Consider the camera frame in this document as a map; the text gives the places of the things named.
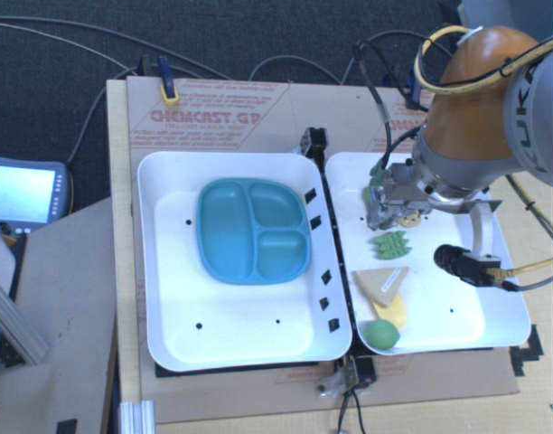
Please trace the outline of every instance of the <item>beige triangle object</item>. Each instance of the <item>beige triangle object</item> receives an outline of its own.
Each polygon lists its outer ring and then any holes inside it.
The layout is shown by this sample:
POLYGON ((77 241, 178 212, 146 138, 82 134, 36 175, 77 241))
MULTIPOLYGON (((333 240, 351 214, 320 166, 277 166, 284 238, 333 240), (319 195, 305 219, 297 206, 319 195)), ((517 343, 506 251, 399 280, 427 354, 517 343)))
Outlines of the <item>beige triangle object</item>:
POLYGON ((357 284, 372 301, 388 307, 393 302, 409 267, 369 269, 354 272, 357 284))

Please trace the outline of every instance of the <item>black hole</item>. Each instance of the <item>black hole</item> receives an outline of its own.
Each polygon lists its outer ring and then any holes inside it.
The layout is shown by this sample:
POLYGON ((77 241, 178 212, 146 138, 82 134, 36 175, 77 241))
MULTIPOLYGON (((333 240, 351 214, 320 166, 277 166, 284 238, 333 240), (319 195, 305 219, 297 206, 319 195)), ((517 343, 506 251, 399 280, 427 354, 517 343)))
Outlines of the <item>black hole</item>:
POLYGON ((311 230, 314 230, 316 227, 318 227, 321 224, 321 216, 317 215, 313 219, 311 219, 311 230))
POLYGON ((325 285, 328 284, 329 281, 331 281, 331 271, 330 270, 325 271, 321 276, 321 279, 323 280, 323 283, 325 285))
POLYGON ((323 297, 319 301, 319 304, 321 304, 321 310, 325 310, 329 306, 329 299, 327 299, 326 297, 323 297))
POLYGON ((316 191, 313 188, 312 190, 309 190, 305 194, 305 201, 307 204, 309 204, 314 198, 316 198, 316 191))
POLYGON ((335 329, 339 329, 339 318, 329 320, 329 331, 332 333, 335 329))

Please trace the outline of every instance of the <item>cardboard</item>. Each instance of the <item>cardboard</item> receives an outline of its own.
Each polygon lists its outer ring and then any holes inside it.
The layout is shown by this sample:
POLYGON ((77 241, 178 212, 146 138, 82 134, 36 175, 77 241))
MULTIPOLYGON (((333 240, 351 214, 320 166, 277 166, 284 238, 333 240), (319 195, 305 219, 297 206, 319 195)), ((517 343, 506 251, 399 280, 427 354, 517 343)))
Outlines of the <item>cardboard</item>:
MULTIPOLYGON (((327 156, 340 151, 383 151, 385 136, 369 92, 361 87, 178 80, 177 106, 165 106, 159 79, 128 78, 130 179, 139 372, 143 400, 155 402, 157 423, 212 420, 337 408, 315 385, 334 363, 225 373, 157 377, 146 345, 145 286, 136 170, 158 150, 298 152, 308 127, 326 129, 327 156)), ((380 89, 396 135, 421 125, 424 114, 406 109, 394 89, 380 89)), ((423 92, 425 105, 431 95, 423 92)), ((398 150, 407 152, 411 143, 398 150)), ((510 394, 518 391, 507 348, 373 357, 378 380, 361 405, 510 394)))
POLYGON ((29 235, 15 303, 50 350, 38 365, 0 374, 1 434, 56 432, 63 421, 77 432, 106 431, 114 277, 110 200, 29 235))

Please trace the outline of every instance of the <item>dark floor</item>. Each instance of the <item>dark floor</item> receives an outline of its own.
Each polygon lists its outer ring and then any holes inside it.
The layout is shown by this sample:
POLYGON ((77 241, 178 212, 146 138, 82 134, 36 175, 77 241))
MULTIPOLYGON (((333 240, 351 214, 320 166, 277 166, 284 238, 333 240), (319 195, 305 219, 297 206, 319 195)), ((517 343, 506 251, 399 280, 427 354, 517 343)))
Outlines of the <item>dark floor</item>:
MULTIPOLYGON (((0 25, 0 156, 67 160, 106 80, 122 66, 136 66, 144 54, 154 60, 164 54, 130 38, 182 55, 169 56, 171 63, 204 78, 248 80, 263 60, 287 54, 318 63, 340 80, 358 40, 399 31, 403 33, 376 43, 406 82, 420 41, 411 33, 428 34, 452 22, 459 4, 460 0, 0 0, 0 17, 94 26, 0 18, 0 24, 7 24, 0 25)), ((386 73, 381 62, 371 54, 368 63, 371 77, 381 85, 386 73)), ((299 60, 271 62, 254 80, 336 82, 299 60)), ((358 70, 352 70, 345 83, 364 84, 358 70)), ((75 210, 109 196, 103 101, 71 171, 75 210)))

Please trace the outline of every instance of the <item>black cable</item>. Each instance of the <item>black cable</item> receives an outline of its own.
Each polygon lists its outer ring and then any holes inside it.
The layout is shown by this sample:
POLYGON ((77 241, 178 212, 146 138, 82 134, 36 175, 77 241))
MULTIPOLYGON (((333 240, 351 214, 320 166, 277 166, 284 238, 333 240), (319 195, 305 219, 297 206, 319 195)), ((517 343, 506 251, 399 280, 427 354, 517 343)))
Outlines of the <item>black cable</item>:
POLYGON ((222 74, 221 72, 218 72, 214 70, 213 68, 210 68, 209 66, 205 66, 204 64, 201 64, 195 60, 191 60, 190 58, 187 58, 186 56, 181 55, 180 53, 173 52, 171 50, 168 50, 164 47, 158 46, 154 43, 144 41, 142 39, 138 39, 132 35, 128 35, 126 33, 120 33, 118 31, 114 31, 112 29, 107 29, 105 27, 100 27, 92 24, 86 24, 86 23, 79 23, 76 21, 67 21, 64 19, 56 19, 56 18, 44 18, 44 17, 37 17, 37 16, 2 16, 0 15, 0 21, 18 21, 23 23, 47 23, 47 24, 61 24, 61 25, 68 25, 72 27, 79 27, 88 29, 91 31, 96 31, 100 33, 107 33, 112 36, 119 37, 124 40, 128 40, 130 42, 138 43, 140 45, 144 45, 145 47, 152 48, 154 50, 157 50, 162 53, 166 53, 170 56, 173 56, 174 58, 178 60, 182 60, 185 62, 188 62, 189 64, 192 64, 193 66, 196 66, 204 71, 207 71, 211 74, 214 74, 215 76, 218 76, 220 78, 223 78, 225 80, 232 80, 230 77, 226 76, 225 74, 222 74))
POLYGON ((528 197, 521 190, 520 186, 516 182, 515 178, 512 175, 505 175, 506 180, 511 186, 511 189, 519 196, 521 201, 526 205, 526 210, 530 211, 531 214, 536 218, 541 227, 546 231, 548 236, 553 240, 553 226, 549 219, 541 213, 535 205, 535 202, 528 199, 528 197))
MULTIPOLYGON (((427 36, 422 33, 416 33, 412 31, 402 31, 402 30, 391 30, 391 31, 385 31, 383 33, 377 33, 375 35, 372 35, 367 39, 367 41, 374 42, 392 35, 406 35, 406 36, 417 38, 422 41, 427 40, 427 36)), ((450 51, 448 51, 441 43, 434 42, 434 46, 437 47, 439 50, 441 50, 443 53, 445 53, 449 58, 453 56, 453 54, 450 53, 450 51)), ((345 70, 345 73, 341 77, 341 85, 343 85, 347 81, 347 78, 349 77, 349 74, 351 72, 352 66, 354 65, 355 61, 356 60, 354 57, 351 58, 351 60, 349 61, 349 64, 347 65, 347 69, 345 70)))
MULTIPOLYGON (((550 220, 538 210, 538 208, 535 205, 535 202, 531 201, 526 196, 526 194, 521 190, 521 187, 518 185, 513 175, 505 175, 505 178, 510 184, 511 189, 518 195, 520 200, 525 204, 526 210, 531 212, 531 214, 535 217, 535 219, 538 221, 541 227, 546 231, 548 236, 553 240, 553 225, 551 224, 550 220)), ((531 283, 529 285, 524 285, 524 286, 516 285, 515 283, 511 283, 510 281, 503 281, 503 283, 501 284, 501 287, 509 291, 531 291, 532 289, 537 289, 537 288, 541 288, 542 286, 546 286, 551 282, 553 282, 553 275, 549 278, 542 279, 541 281, 538 281, 536 283, 531 283)))
POLYGON ((361 434, 367 434, 365 432, 365 426, 363 425, 363 416, 361 413, 361 404, 359 403, 359 397, 357 397, 357 392, 355 392, 355 389, 351 389, 351 394, 353 399, 355 400, 355 405, 357 405, 357 416, 359 417, 359 426, 361 427, 361 434))
POLYGON ((424 112, 429 111, 429 109, 414 101, 411 98, 411 96, 403 89, 403 87, 401 86, 401 83, 399 82, 399 80, 397 79, 397 76, 395 75, 395 72, 393 72, 393 69, 389 65, 387 58, 385 57, 385 55, 383 55, 383 53, 379 50, 379 48, 377 48, 375 45, 373 45, 371 42, 367 40, 357 42, 357 46, 359 47, 359 51, 361 51, 362 47, 368 47, 369 49, 371 49, 372 52, 374 52, 378 56, 378 58, 383 63, 383 66, 385 67, 387 74, 391 78, 393 85, 395 85, 395 88, 398 90, 398 92, 401 94, 401 96, 405 99, 405 101, 411 108, 419 109, 420 111, 424 111, 424 112))
POLYGON ((342 404, 341 404, 341 408, 339 409, 339 419, 337 421, 337 434, 341 434, 342 432, 342 420, 345 416, 345 412, 347 411, 347 406, 349 405, 349 399, 351 398, 351 396, 355 400, 355 405, 357 406, 357 416, 359 418, 359 426, 361 428, 361 434, 367 434, 365 432, 365 426, 363 424, 361 404, 359 403, 359 397, 357 397, 357 392, 355 392, 354 388, 351 388, 350 390, 348 390, 342 395, 342 404))
POLYGON ((381 96, 377 92, 377 88, 375 87, 375 84, 369 77, 369 73, 367 72, 367 66, 361 56, 361 49, 359 48, 359 44, 353 45, 352 52, 353 52, 353 58, 359 64, 359 69, 361 70, 363 79, 365 79, 365 83, 369 88, 370 94, 373 96, 375 103, 377 103, 377 109, 380 112, 381 120, 383 121, 383 126, 385 128, 385 138, 386 138, 385 153, 383 154, 383 157, 380 159, 381 168, 385 169, 387 167, 387 162, 389 161, 389 154, 391 149, 391 125, 389 123, 389 117, 387 114, 387 110, 385 110, 385 103, 383 103, 381 96))
POLYGON ((345 412, 347 411, 347 405, 349 404, 349 398, 351 397, 350 392, 346 392, 342 395, 342 404, 341 408, 339 409, 339 419, 337 421, 337 434, 341 434, 342 432, 342 419, 345 416, 345 412))
POLYGON ((395 151, 395 149, 397 148, 397 146, 399 146, 401 143, 403 143, 405 140, 407 140, 408 138, 413 138, 415 137, 418 133, 419 133, 419 130, 421 130, 423 126, 417 126, 417 127, 413 127, 411 128, 410 130, 408 130, 407 132, 404 132, 402 133, 398 138, 397 140, 395 140, 392 144, 391 144, 391 148, 389 150, 390 153, 392 153, 393 151, 395 151))

